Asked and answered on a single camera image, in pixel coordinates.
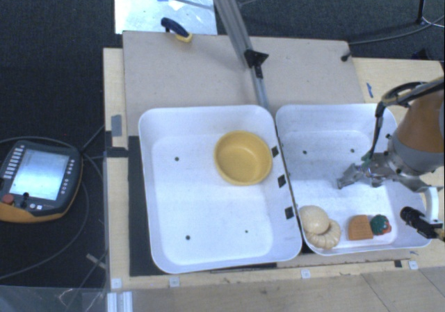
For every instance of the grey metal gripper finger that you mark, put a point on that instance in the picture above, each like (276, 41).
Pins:
(377, 180)
(349, 176)

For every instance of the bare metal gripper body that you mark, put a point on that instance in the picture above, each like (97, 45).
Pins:
(389, 166)

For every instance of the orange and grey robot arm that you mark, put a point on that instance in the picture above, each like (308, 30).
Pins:
(422, 123)

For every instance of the white plastic tray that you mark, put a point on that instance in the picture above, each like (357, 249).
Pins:
(208, 220)
(323, 178)

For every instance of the green and red toy vegetable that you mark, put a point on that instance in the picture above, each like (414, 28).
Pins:
(380, 224)

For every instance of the orange bread slice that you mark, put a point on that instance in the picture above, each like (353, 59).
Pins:
(360, 228)

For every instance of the cream round bread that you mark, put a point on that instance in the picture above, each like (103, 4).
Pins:
(313, 219)

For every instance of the cream ridged doughnut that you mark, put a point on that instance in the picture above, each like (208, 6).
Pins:
(330, 238)

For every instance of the yellow bowl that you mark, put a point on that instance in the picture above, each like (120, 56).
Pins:
(242, 159)

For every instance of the brown cardboard board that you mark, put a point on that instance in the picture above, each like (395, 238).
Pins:
(194, 74)

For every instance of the black cylinder on white bracket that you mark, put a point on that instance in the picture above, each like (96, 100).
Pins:
(417, 219)

